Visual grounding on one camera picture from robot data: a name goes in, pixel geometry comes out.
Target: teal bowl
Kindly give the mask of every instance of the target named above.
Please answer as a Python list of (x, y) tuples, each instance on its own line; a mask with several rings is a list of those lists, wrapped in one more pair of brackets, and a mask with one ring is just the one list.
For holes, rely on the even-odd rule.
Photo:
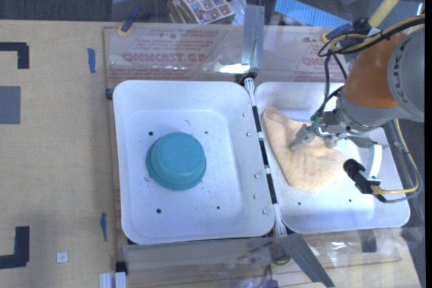
[(183, 132), (160, 137), (146, 156), (150, 176), (171, 190), (193, 188), (203, 179), (206, 163), (203, 146)]

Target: wooden table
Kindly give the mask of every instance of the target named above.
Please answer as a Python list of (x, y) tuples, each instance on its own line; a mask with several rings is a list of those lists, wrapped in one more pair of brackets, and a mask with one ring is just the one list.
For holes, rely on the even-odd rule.
[[(26, 42), (30, 47), (29, 69), (17, 68), (16, 52), (0, 52), (0, 86), (20, 87), (20, 124), (0, 124), (0, 256), (14, 253), (16, 227), (30, 230), (30, 260), (26, 266), (0, 270), (2, 288), (97, 287), (99, 274), (115, 270), (103, 45), (103, 28), (113, 26), (0, 21), (1, 42)], [(95, 55), (93, 71), (88, 49)], [(406, 243), (397, 240), (400, 260), (332, 268), (329, 276), (338, 287), (420, 287)], [(64, 252), (67, 261), (62, 262)], [(280, 287), (295, 282), (323, 287), (308, 283), (302, 272), (284, 270), (273, 271)]]

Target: gray square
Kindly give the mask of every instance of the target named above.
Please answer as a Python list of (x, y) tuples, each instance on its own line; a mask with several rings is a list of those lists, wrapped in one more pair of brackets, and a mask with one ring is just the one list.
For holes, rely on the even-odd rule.
[(21, 87), (0, 86), (0, 125), (21, 123)]

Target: beige cloth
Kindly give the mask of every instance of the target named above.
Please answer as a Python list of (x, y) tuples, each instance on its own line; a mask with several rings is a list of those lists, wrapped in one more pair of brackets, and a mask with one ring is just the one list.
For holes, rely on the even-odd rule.
[(320, 137), (291, 151), (290, 143), (304, 123), (292, 120), (275, 107), (267, 108), (263, 117), (273, 153), (293, 188), (315, 192), (346, 175), (343, 164), (348, 158), (334, 148), (328, 149)]

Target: white tray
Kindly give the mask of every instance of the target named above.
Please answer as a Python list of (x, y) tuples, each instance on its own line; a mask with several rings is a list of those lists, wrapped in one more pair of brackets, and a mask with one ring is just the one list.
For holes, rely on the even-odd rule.
[[(135, 243), (256, 237), (274, 214), (248, 93), (232, 82), (126, 81), (113, 93), (121, 223)], [(150, 145), (185, 132), (203, 146), (205, 175), (186, 191), (149, 175)]]
[[(332, 84), (331, 90), (339, 86), (341, 84)], [(264, 134), (262, 114), (267, 107), (273, 106), (294, 120), (310, 122), (310, 116), (323, 102), (323, 94), (324, 83), (260, 84), (256, 88), (255, 98)], [(326, 110), (334, 107), (333, 98)], [(370, 132), (369, 135), (378, 143), (387, 144), (381, 128)], [(376, 176), (382, 180), (383, 188), (387, 190), (403, 188), (388, 146), (359, 148), (351, 141), (345, 140), (340, 141), (337, 147), (367, 169), (372, 166), (374, 169), (377, 168)], [(265, 148), (280, 204), (282, 221), (291, 230), (297, 233), (349, 231), (401, 227), (408, 221), (410, 209), (407, 201), (382, 203), (371, 195), (361, 194), (348, 176), (319, 192), (303, 192), (292, 188), (288, 185), (268, 141), (265, 143)]]

